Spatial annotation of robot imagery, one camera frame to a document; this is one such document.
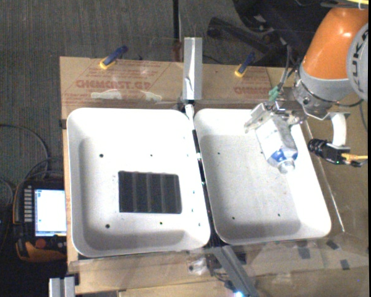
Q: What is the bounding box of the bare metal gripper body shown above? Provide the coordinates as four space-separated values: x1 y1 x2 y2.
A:
265 87 332 121

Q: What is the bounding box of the clear plastic bottle blue label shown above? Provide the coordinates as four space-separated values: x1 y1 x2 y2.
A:
254 119 299 175

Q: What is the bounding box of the white plastic tray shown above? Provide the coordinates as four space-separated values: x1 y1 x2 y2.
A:
66 106 211 258
193 108 333 246

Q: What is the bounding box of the black ribbed rectangular block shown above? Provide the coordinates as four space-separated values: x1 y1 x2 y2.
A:
117 170 183 215

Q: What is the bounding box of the brown cardboard board red print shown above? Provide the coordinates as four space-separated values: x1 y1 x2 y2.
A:
59 56 344 294

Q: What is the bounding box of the black cylinder on white bracket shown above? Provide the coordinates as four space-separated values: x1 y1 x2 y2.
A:
307 112 352 165

